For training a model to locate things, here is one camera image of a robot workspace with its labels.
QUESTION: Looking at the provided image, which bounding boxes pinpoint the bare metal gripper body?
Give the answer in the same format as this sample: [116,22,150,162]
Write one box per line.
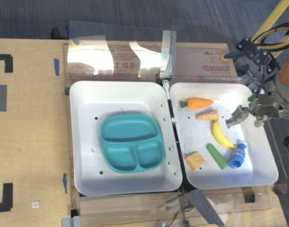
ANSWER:
[249,91,289,122]

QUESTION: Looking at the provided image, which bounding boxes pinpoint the yellow banana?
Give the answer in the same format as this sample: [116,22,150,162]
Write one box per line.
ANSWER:
[211,120,238,149]

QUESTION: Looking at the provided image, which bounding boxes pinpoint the tan waffle cone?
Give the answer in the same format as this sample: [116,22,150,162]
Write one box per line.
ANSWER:
[195,109,220,122]

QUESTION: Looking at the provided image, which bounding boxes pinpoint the blue bottle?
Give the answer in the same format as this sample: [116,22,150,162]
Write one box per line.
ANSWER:
[228,142,247,169]

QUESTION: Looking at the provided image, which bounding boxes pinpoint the white plastic tray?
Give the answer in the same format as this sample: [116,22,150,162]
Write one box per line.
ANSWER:
[69,80,183,197]
[169,82,279,190]

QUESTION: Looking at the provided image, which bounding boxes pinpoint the green cylinder stick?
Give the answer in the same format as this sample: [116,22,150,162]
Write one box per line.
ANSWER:
[206,143,229,170]

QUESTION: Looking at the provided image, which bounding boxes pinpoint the orange carrot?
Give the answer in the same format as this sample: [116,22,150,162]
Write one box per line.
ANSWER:
[180,98,214,110]

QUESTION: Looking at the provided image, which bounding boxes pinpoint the yellow cheese wedge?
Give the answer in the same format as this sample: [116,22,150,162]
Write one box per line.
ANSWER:
[184,151,206,171]

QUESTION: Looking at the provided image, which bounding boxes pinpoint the thin black and white rod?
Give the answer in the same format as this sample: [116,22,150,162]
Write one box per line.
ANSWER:
[161,79,186,191]

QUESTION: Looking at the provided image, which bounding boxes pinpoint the teal divided plate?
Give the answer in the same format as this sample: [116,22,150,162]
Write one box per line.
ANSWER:
[100,114,166,174]

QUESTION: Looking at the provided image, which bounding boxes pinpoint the brown cardboard board red print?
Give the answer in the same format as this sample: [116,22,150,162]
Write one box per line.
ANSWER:
[63,42,274,218]

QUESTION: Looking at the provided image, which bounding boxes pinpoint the black cylinder on white bracket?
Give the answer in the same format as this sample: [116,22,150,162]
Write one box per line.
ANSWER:
[236,37,280,75]

